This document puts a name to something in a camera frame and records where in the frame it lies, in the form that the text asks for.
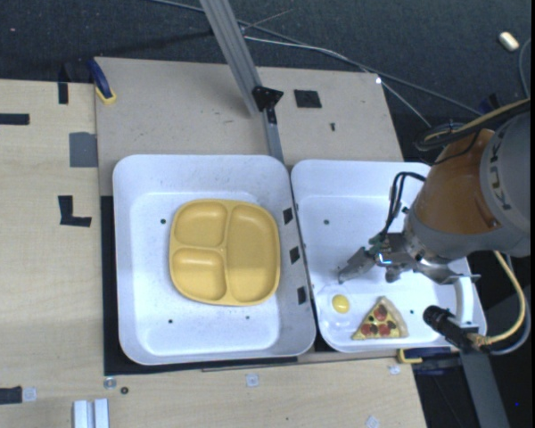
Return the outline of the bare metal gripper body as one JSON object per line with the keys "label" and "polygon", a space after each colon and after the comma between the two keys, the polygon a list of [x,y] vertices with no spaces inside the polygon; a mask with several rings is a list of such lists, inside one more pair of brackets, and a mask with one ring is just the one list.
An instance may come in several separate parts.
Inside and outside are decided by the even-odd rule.
{"label": "bare metal gripper body", "polygon": [[374,260],[385,271],[391,264],[403,264],[403,273],[418,273],[436,284],[451,284],[456,280],[456,272],[449,267],[451,260],[427,250],[413,235],[387,234],[376,248]]}

